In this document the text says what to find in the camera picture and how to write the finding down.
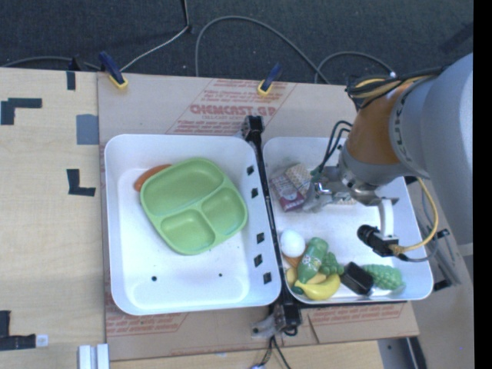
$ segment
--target white tray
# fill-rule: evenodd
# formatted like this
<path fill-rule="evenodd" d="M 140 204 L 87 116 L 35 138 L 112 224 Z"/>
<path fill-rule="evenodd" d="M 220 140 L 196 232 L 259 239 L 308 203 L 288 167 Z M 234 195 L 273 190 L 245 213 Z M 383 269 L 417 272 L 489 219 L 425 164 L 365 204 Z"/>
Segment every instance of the white tray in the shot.
<path fill-rule="evenodd" d="M 292 165 L 302 163 L 310 171 L 321 163 L 327 138 L 272 138 L 263 149 L 268 179 L 283 173 Z M 338 151 L 327 165 L 335 165 Z M 414 209 L 411 205 L 407 187 L 403 178 L 398 178 L 379 190 L 380 196 L 399 198 L 393 206 L 394 233 L 400 238 L 400 244 L 407 246 L 422 240 L 417 226 Z M 303 235 L 306 241 L 314 236 L 323 238 L 329 244 L 329 250 L 337 256 L 342 265 L 351 261 L 364 264 L 386 264 L 399 268 L 406 287 L 401 291 L 383 291 L 374 288 L 369 297 L 355 294 L 341 285 L 337 293 L 327 301 L 312 301 L 309 298 L 292 294 L 306 304 L 345 304 L 353 302 L 375 301 L 412 301 L 426 298 L 434 286 L 434 280 L 428 261 L 404 262 L 394 257 L 382 258 L 375 254 L 357 237 L 357 229 L 363 224 L 381 228 L 381 217 L 377 207 L 365 207 L 362 204 L 329 204 L 319 213 L 304 211 L 284 212 L 278 200 L 271 195 L 272 208 L 278 236 L 286 228 L 294 229 Z M 407 253 L 412 258 L 422 258 L 427 254 L 423 247 Z M 290 265 L 284 261 L 284 269 Z"/>
<path fill-rule="evenodd" d="M 246 226 L 198 255 L 177 254 L 148 220 L 133 188 L 144 171 L 187 158 L 213 161 L 248 207 Z M 253 148 L 236 137 L 119 135 L 105 148 L 111 293 L 133 315 L 265 306 L 281 290 Z"/>

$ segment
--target egg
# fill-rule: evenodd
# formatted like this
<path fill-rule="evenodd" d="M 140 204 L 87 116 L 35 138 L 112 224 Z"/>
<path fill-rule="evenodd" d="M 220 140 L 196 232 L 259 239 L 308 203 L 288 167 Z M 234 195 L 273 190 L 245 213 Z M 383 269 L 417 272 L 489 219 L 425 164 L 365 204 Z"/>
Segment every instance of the egg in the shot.
<path fill-rule="evenodd" d="M 296 258 L 304 253 L 306 242 L 301 234 L 288 228 L 280 236 L 280 248 L 287 257 Z"/>

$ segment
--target cardboard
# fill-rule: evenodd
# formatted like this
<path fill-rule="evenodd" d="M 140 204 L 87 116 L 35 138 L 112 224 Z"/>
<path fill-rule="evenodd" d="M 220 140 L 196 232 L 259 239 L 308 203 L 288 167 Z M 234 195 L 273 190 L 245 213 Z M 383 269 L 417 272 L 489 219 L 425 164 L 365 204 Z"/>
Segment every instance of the cardboard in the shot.
<path fill-rule="evenodd" d="M 265 348 L 251 337 L 251 324 L 267 307 L 130 316 L 111 298 L 106 223 L 104 147 L 119 134 L 237 135 L 244 118 L 261 115 L 264 143 L 278 136 L 326 137 L 336 121 L 353 121 L 355 109 L 344 87 L 274 83 L 268 96 L 256 81 L 127 74 L 116 88 L 98 73 L 101 209 L 105 260 L 106 337 L 111 360 L 203 354 Z M 414 336 L 410 303 L 346 305 L 301 311 L 303 324 L 285 347 Z"/>

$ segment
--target green bottle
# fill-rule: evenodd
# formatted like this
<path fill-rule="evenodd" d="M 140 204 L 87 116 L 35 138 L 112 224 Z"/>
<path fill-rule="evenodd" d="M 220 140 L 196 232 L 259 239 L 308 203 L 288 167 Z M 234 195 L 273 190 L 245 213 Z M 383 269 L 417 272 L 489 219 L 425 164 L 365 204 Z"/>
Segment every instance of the green bottle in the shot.
<path fill-rule="evenodd" d="M 316 275 L 327 250 L 328 243 L 323 239 L 314 237 L 309 241 L 298 265 L 298 280 L 302 284 L 306 284 L 309 279 Z"/>

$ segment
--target black fabric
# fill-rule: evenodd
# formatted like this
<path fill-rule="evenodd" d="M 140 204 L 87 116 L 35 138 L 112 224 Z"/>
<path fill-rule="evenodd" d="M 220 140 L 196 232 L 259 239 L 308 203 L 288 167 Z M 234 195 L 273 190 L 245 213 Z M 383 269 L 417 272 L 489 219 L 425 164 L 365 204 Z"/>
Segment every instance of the black fabric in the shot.
<path fill-rule="evenodd" d="M 128 72 L 195 75 L 200 30 L 226 15 L 271 26 L 315 65 L 329 55 L 361 52 L 396 73 L 448 65 L 473 51 L 474 0 L 187 0 L 191 31 L 146 56 Z M 79 55 L 98 65 L 106 51 L 120 67 L 185 25 L 181 0 L 0 0 L 0 65 L 35 55 Z M 312 82 L 314 70 L 273 32 L 227 20 L 203 34 L 200 76 L 262 79 L 280 62 L 281 80 Z M 66 69 L 40 61 L 29 68 Z M 386 74 L 361 56 L 333 58 L 322 69 L 332 83 Z"/>

